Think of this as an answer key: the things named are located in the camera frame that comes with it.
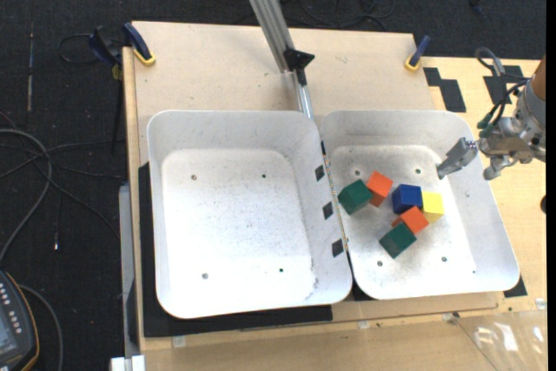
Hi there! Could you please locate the blue cube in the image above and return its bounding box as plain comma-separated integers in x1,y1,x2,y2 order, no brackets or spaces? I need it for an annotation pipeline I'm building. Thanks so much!
391,183,424,215

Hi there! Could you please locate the thin black and white rod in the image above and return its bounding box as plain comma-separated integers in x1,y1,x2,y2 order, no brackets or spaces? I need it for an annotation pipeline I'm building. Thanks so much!
295,70,350,260

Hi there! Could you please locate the yellow cube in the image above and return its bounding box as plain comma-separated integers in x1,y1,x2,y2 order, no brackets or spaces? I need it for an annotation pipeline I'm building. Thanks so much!
420,191,446,225

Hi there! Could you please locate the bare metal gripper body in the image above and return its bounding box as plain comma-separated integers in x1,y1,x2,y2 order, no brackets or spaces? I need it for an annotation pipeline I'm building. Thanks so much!
476,116,547,165

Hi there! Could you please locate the white plastic tray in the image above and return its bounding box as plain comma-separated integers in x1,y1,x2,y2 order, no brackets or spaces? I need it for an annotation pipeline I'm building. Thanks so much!
320,109,521,301
146,109,354,320

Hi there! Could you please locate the pale wood board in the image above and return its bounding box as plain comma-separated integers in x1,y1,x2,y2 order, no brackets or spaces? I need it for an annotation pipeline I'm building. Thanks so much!
129,20,500,325

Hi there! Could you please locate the green cube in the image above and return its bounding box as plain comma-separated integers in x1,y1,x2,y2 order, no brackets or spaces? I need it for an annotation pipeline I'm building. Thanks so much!
337,179,374,216
378,222,418,261

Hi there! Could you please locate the orange cube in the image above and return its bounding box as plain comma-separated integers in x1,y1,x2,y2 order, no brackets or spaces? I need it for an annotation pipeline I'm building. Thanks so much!
366,170,394,209
391,205,431,236

